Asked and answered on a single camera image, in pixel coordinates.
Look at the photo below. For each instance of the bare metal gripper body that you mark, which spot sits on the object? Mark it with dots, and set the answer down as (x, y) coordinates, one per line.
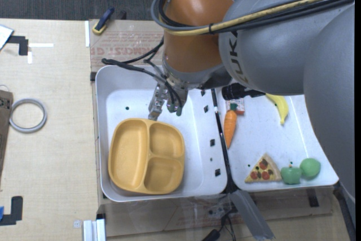
(177, 87)

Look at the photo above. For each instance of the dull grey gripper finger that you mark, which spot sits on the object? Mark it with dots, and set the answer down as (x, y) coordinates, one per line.
(156, 104)

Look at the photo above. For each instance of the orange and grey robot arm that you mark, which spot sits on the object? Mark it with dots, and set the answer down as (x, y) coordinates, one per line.
(276, 45)

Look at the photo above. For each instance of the white plastic tray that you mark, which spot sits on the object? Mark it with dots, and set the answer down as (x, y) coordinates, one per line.
(259, 141)
(197, 132)

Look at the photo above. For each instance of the yellow divided plate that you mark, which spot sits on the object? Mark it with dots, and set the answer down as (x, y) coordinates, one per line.
(132, 149)

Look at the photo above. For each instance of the orange carrot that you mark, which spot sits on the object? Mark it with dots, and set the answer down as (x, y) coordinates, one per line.
(230, 127)

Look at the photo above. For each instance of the small orange and white carton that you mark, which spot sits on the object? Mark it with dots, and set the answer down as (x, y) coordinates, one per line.
(240, 108)

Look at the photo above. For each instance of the brown cardboard board red print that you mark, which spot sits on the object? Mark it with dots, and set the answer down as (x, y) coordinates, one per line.
(127, 42)

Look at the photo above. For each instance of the thin black and white rod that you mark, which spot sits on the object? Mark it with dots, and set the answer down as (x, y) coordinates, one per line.
(222, 138)

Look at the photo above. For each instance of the yellow banana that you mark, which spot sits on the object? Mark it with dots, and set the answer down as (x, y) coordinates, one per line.
(282, 107)

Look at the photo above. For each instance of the pizza slice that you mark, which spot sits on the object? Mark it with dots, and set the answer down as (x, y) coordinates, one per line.
(263, 170)

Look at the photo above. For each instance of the grey tape roll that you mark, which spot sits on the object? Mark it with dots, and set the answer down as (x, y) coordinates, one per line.
(14, 125)

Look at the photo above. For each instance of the green bell pepper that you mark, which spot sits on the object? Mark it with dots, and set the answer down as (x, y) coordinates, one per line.
(291, 175)

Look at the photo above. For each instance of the green round fruit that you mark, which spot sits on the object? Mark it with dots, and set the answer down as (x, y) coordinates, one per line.
(310, 168)

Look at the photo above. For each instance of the white paper sheet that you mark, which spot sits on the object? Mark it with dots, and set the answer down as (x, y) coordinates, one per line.
(4, 34)

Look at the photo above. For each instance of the black cylinder on white bracket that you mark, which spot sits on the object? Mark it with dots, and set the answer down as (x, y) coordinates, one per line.
(234, 91)

